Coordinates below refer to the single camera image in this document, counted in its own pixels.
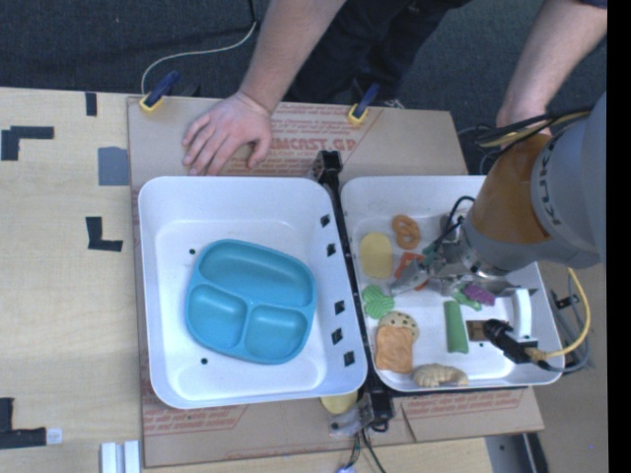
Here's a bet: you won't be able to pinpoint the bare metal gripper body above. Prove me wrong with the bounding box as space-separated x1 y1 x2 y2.
424 237 498 289

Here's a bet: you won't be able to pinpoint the beige croissant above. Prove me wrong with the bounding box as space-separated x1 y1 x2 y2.
411 363 470 389

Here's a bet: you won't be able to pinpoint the yellow oval chip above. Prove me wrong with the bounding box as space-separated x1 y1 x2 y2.
358 232 394 280

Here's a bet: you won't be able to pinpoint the brown cardboard board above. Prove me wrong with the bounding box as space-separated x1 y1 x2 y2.
126 95 546 469

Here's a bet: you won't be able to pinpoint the orange toast slice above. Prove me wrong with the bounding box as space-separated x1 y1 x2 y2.
374 323 415 375

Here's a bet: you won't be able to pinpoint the green leaf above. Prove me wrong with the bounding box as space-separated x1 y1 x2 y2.
450 288 484 312

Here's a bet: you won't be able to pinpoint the green bean pod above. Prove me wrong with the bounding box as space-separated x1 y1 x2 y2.
443 300 470 355

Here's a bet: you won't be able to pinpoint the person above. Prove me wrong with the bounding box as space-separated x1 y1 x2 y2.
284 0 608 110

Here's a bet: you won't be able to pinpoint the chocolate chip biscuit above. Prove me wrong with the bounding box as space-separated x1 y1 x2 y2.
378 310 421 342

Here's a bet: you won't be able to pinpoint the blue divided plate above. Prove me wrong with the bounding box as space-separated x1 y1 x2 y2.
184 237 317 366

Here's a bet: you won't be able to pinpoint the person's left hand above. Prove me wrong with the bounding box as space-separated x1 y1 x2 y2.
494 100 554 143

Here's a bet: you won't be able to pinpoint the person's right hand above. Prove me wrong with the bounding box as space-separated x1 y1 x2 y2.
180 90 274 177

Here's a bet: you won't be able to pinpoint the orange red toy piece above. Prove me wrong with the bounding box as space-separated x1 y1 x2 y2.
393 250 428 291

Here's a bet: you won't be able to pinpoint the yellow oval toy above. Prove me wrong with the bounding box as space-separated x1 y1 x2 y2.
319 389 360 416

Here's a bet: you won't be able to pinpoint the black cylinder on white bracket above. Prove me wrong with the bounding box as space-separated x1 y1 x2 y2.
481 287 541 365

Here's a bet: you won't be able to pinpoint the purple grapes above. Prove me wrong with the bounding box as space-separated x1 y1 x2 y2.
462 283 497 307

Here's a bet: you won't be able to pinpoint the orange pretzel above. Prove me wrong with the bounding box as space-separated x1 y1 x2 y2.
390 214 422 250

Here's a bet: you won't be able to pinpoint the black block with wires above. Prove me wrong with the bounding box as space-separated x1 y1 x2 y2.
360 390 396 426
314 149 345 185

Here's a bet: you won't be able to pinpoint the brown square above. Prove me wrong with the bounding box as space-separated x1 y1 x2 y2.
464 318 495 343

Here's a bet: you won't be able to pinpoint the white plastic tray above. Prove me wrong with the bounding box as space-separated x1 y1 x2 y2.
339 174 566 393
137 174 369 410

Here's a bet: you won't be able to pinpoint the thin black rod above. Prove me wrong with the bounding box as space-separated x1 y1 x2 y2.
324 174 390 416

